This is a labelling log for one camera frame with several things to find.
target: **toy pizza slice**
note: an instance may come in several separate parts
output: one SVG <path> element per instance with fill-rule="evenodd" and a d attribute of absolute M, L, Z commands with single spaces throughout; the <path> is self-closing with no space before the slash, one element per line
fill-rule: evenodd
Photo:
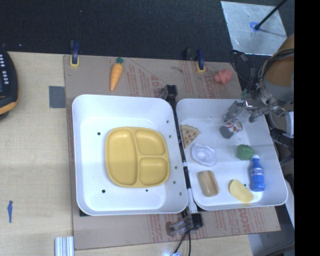
<path fill-rule="evenodd" d="M 184 124 L 180 125 L 183 148 L 186 149 L 191 142 L 200 134 L 200 131 L 193 126 Z"/>

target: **black cable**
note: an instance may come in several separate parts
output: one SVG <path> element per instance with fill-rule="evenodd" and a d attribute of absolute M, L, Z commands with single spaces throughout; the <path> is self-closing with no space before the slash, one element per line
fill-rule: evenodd
<path fill-rule="evenodd" d="M 247 64 L 250 74 L 249 74 L 249 78 L 247 79 L 241 72 L 240 68 L 239 68 L 239 61 L 238 58 L 240 58 L 244 63 Z M 233 67 L 233 69 L 235 70 L 235 72 L 237 73 L 237 75 L 244 80 L 245 82 L 247 82 L 247 86 L 246 86 L 246 91 L 249 92 L 252 88 L 252 85 L 254 83 L 254 79 L 256 76 L 256 70 L 254 67 L 253 62 L 247 57 L 247 55 L 244 52 L 238 51 L 238 50 L 232 50 L 230 52 L 230 62 L 231 65 Z"/>
<path fill-rule="evenodd" d="M 259 24 L 254 26 L 255 30 L 258 30 L 261 25 L 276 11 L 278 10 L 287 0 L 282 0 Z"/>
<path fill-rule="evenodd" d="M 191 228 L 188 229 L 188 230 L 183 234 L 183 237 L 181 238 L 181 240 L 180 240 L 178 246 L 176 247 L 176 249 L 174 250 L 173 254 L 175 254 L 175 253 L 178 251 L 178 249 L 179 249 L 180 245 L 182 244 L 182 242 L 184 241 L 186 235 L 189 235 L 189 256 L 191 255 L 191 236 L 190 236 L 190 232 L 191 232 Z"/>

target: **cardboard sheet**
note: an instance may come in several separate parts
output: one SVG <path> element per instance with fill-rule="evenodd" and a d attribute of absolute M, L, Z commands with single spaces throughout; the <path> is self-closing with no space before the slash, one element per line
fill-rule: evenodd
<path fill-rule="evenodd" d="M 178 241 L 166 227 L 181 220 L 181 214 L 140 214 L 88 216 L 82 214 L 76 198 L 72 102 L 82 94 L 158 97 L 165 85 L 177 86 L 177 101 L 184 98 L 239 99 L 241 87 L 229 63 L 205 62 L 198 73 L 195 61 L 123 58 L 124 72 L 110 91 L 110 71 L 116 57 L 80 56 L 79 67 L 70 66 L 64 56 L 65 96 L 68 127 L 73 237 L 75 250 Z M 229 69 L 233 76 L 226 85 L 215 82 L 218 70 Z M 279 231 L 273 206 L 201 212 L 204 226 L 192 239 L 235 236 Z"/>

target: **black carpet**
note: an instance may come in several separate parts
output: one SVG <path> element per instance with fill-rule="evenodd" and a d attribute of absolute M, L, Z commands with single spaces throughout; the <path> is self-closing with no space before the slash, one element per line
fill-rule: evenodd
<path fill-rule="evenodd" d="M 277 6 L 281 0 L 228 2 Z M 295 0 L 279 9 L 295 32 Z M 0 1 L 0 43 L 7 51 L 179 60 L 187 47 L 209 62 L 230 62 L 232 44 L 220 0 Z M 256 68 L 268 57 L 251 56 Z"/>

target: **metal rod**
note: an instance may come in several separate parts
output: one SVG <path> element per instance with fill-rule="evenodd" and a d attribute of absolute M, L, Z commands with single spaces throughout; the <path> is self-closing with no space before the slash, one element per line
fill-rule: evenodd
<path fill-rule="evenodd" d="M 259 24 L 254 26 L 255 30 L 260 29 L 261 25 L 276 11 L 278 10 L 287 0 L 282 0 Z"/>

